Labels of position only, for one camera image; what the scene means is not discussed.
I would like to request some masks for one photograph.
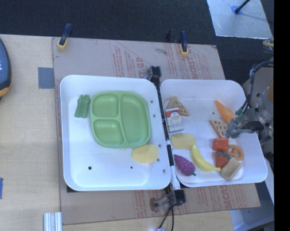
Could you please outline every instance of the blue pen mark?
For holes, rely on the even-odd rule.
[[[4,179],[1,177],[0,178],[0,199],[2,199],[2,186],[3,186],[3,184],[2,184],[2,181],[3,181]]]
[[[236,10],[238,7],[239,7],[239,6],[231,6],[230,8],[231,8],[231,11],[232,11],[233,13],[236,13],[235,10]]]

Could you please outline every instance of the toy banana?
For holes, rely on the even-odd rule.
[[[208,163],[207,161],[204,160],[202,155],[200,154],[198,148],[196,145],[193,145],[191,148],[191,156],[194,161],[194,163],[203,171],[221,171],[220,167],[215,167],[214,165]]]

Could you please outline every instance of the toy bread roll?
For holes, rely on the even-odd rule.
[[[242,164],[234,157],[221,169],[220,174],[227,180],[232,180],[241,169]]]

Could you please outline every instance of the black carpet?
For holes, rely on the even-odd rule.
[[[274,35],[274,0],[260,0]],[[269,60],[262,39],[217,37],[207,0],[0,0],[0,34],[164,42],[172,29],[188,43],[216,45],[226,79],[243,84]]]

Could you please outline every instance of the yellow clamp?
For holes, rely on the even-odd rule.
[[[181,55],[186,56],[189,53],[188,47],[187,47],[187,51],[183,51],[182,45],[180,44],[180,53]]]
[[[67,25],[65,26],[64,30],[63,30],[63,35],[61,38],[59,38],[59,40],[57,41],[57,47],[59,49],[64,49],[67,45],[68,42],[68,36],[70,35],[72,30],[72,24],[67,23]]]

